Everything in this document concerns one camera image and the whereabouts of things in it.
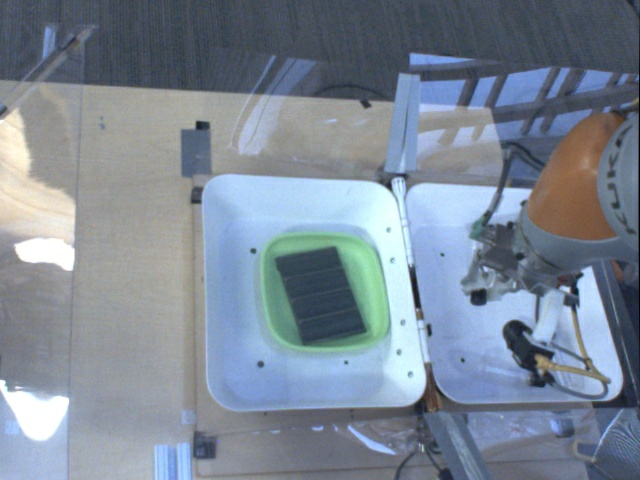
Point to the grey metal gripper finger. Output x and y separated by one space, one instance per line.
500 294
472 275

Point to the green square bowl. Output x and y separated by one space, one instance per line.
375 288

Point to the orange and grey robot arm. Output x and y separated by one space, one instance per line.
570 193

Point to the white plastic tray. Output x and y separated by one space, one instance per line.
235 288
450 318

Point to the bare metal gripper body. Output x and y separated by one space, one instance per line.
500 253

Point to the black ridged rectangular block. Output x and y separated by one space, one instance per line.
320 295

